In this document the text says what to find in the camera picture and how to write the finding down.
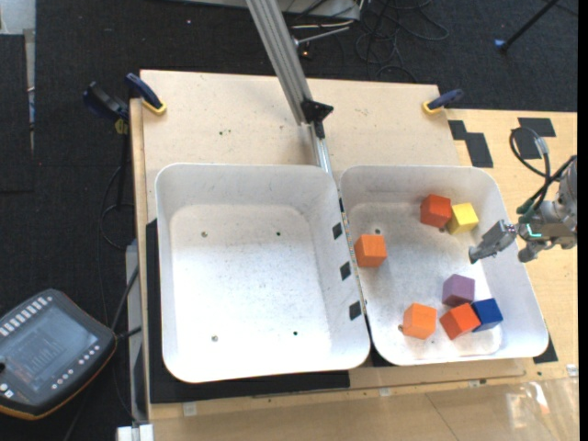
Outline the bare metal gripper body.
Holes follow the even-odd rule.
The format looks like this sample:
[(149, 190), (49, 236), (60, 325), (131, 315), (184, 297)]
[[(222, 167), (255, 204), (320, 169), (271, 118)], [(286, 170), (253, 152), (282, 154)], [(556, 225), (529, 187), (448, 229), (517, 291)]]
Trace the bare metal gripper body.
[(518, 252), (522, 263), (535, 260), (541, 251), (559, 246), (569, 250), (577, 244), (577, 208), (563, 199), (543, 202), (539, 209), (530, 210), (518, 220), (518, 234), (526, 242)]

